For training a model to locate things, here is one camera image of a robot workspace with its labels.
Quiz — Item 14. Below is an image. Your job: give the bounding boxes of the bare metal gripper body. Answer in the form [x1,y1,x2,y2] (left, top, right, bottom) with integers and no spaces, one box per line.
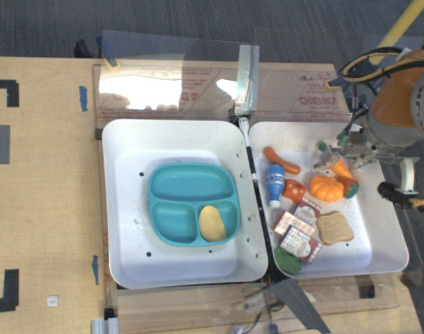
[339,130,386,163]

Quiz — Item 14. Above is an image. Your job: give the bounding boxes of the orange carrot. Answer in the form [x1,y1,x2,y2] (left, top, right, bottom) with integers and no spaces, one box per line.
[330,158,354,181]

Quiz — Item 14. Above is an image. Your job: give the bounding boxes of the orange pumpkin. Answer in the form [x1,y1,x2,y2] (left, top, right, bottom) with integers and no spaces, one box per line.
[308,175,345,203]

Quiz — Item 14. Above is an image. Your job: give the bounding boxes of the red can with star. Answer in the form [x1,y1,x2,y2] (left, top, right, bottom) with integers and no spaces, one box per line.
[282,178,308,205]

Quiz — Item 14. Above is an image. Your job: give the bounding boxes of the orange sausage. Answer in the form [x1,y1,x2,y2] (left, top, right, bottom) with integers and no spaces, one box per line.
[263,146,302,176]

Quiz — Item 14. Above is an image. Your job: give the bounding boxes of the red and white carton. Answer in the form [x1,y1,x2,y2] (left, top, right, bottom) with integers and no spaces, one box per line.
[294,197,323,228]
[279,225,323,265]
[272,210,317,238]

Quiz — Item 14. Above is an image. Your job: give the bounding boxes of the blue and white bottle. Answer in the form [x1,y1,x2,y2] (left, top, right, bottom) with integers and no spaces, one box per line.
[266,164,286,209]

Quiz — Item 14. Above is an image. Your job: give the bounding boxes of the white plastic tray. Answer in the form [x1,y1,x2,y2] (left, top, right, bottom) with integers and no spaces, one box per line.
[248,121,410,280]
[101,118,270,289]

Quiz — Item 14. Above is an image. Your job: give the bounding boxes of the brown bread slice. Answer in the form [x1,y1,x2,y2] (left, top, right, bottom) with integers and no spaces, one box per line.
[316,211,355,246]

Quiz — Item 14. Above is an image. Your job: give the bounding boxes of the brown cardboard board, red print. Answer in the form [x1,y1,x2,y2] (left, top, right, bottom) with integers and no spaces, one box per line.
[93,59,401,324]

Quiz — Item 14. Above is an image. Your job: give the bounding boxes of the green leafy vegetable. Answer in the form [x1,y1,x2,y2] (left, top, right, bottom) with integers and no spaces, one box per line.
[274,246,303,276]

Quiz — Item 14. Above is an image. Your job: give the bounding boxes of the yellow potato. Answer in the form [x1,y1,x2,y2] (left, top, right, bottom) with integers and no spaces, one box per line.
[198,205,228,243]

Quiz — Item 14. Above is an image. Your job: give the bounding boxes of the blue divided plate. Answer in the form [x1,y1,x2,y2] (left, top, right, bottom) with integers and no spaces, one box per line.
[147,161,242,248]

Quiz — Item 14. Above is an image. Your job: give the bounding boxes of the black cylinder on white bracket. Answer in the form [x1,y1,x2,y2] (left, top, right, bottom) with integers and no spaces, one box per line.
[377,157,422,210]

